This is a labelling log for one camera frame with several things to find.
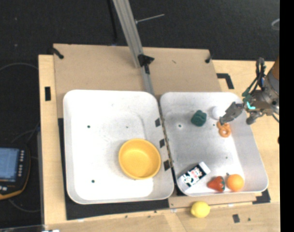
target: red strawberry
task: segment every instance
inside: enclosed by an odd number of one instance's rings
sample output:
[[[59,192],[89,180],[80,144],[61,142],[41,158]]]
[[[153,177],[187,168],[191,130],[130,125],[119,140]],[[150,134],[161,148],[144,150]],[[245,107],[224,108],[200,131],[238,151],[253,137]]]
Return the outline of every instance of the red strawberry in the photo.
[[[222,176],[217,176],[213,178],[211,181],[207,183],[207,186],[210,189],[214,189],[216,191],[224,191],[225,184],[224,184],[224,178]]]

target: toy donut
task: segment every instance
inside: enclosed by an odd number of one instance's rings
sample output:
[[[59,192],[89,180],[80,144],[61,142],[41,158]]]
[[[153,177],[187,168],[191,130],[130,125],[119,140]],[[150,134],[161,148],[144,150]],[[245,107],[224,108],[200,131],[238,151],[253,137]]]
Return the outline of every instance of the toy donut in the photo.
[[[218,121],[217,127],[219,128],[219,134],[221,137],[228,137],[231,135],[231,127],[229,123],[224,123],[223,125],[221,125]]]

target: yellow bowl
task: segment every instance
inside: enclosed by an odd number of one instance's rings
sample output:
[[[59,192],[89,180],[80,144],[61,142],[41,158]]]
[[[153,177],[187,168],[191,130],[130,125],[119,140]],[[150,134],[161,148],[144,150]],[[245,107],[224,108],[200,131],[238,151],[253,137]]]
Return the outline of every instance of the yellow bowl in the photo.
[[[145,139],[126,141],[119,151],[119,164],[123,172],[137,180],[155,176],[160,170],[161,156],[158,149]]]

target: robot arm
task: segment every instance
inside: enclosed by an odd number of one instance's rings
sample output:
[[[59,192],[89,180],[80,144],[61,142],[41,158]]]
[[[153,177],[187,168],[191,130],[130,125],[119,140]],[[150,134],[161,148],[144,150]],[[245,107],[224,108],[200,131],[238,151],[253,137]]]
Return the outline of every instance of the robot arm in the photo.
[[[250,115],[246,120],[249,125],[263,115],[274,118],[274,114],[279,115],[279,56],[267,75],[264,74],[265,69],[264,59],[259,58],[256,62],[256,78],[242,94],[243,103],[232,103],[225,111],[225,115],[220,117],[221,125],[237,118],[243,109]]]

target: white tray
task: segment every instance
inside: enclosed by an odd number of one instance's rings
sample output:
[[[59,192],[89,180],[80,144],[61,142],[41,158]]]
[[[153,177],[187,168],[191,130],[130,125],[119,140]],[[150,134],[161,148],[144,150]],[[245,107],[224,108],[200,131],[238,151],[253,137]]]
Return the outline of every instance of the white tray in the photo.
[[[67,191],[80,204],[160,200],[174,190],[172,171],[132,180],[118,152],[132,138],[153,143],[169,159],[157,100],[146,92],[72,90],[63,100]]]
[[[267,188],[268,178],[259,154],[252,130],[246,124],[245,111],[231,121],[232,134],[228,138],[219,135],[215,107],[224,111],[232,102],[242,103],[229,92],[169,92],[161,97],[160,105],[168,139],[176,179],[203,161],[211,173],[190,189],[180,190],[188,196],[217,193],[206,185],[218,175],[240,174],[245,179],[238,192],[261,192]],[[198,127],[191,123],[197,110],[207,113],[206,123]],[[232,193],[228,188],[223,193]]]

